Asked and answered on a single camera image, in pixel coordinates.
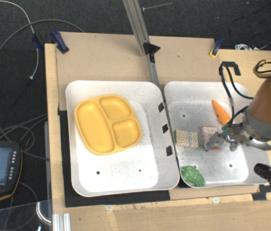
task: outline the wooden table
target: wooden table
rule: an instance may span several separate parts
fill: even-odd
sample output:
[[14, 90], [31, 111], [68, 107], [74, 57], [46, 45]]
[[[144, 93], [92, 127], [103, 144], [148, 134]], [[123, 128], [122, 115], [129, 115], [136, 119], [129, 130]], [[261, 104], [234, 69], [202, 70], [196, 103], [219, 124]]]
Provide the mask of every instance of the wooden table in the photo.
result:
[[[69, 55], [60, 55], [54, 44], [45, 45], [52, 207], [54, 214], [71, 214], [72, 230], [86, 231], [170, 231], [170, 230], [271, 230], [271, 193], [267, 200], [253, 201], [258, 185], [203, 189], [170, 190], [171, 200], [155, 203], [70, 207], [64, 203], [60, 120], [58, 107], [64, 110], [64, 88], [73, 79], [149, 81], [143, 57], [137, 54], [132, 35], [63, 33], [70, 48]], [[234, 61], [241, 76], [234, 77], [254, 95], [262, 79], [252, 73], [262, 59], [271, 59], [271, 51], [220, 50], [219, 57], [208, 54], [212, 39], [150, 37], [161, 46], [156, 66], [161, 88], [171, 80], [219, 81], [221, 61]], [[68, 64], [68, 74], [58, 68]], [[103, 66], [113, 67], [110, 74]], [[219, 203], [213, 203], [218, 197]]]

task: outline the yellow plate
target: yellow plate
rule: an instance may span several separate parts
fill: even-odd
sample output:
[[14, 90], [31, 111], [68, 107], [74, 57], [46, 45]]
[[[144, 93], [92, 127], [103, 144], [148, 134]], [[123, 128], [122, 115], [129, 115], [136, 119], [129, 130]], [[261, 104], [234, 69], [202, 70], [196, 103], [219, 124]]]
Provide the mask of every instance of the yellow plate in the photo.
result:
[[103, 95], [80, 102], [74, 112], [87, 148], [98, 155], [126, 150], [141, 139], [141, 127], [129, 102]]

